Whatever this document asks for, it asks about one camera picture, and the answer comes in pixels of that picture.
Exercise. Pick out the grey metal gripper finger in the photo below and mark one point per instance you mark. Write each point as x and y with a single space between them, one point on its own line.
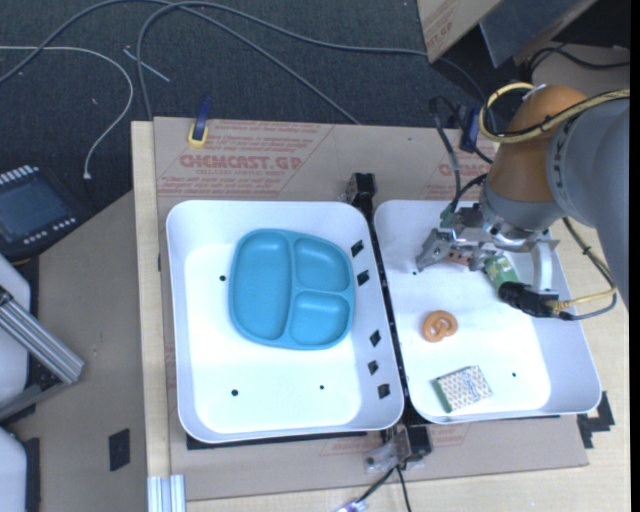
459 257
434 247

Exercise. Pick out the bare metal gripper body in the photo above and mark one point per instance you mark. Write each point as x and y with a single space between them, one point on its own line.
472 227

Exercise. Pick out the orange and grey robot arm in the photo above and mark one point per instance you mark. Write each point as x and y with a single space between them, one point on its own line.
575 165

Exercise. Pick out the green can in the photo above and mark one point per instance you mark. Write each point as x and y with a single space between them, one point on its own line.
500 269

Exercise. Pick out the white plastic tray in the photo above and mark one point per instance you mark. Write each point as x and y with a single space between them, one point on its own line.
280 390
480 300

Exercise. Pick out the thin black rod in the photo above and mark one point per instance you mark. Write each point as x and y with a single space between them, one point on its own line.
387 300

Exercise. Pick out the orange pretzel biscuit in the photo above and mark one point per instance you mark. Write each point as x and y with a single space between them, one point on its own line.
431 332

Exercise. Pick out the blue divided plate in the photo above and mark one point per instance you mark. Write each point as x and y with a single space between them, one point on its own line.
265 285

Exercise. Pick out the brown cardboard board red print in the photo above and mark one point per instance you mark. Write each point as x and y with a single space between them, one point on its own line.
280 165

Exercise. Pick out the black cylinder on white bracket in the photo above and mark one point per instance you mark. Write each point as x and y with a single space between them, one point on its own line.
525 298

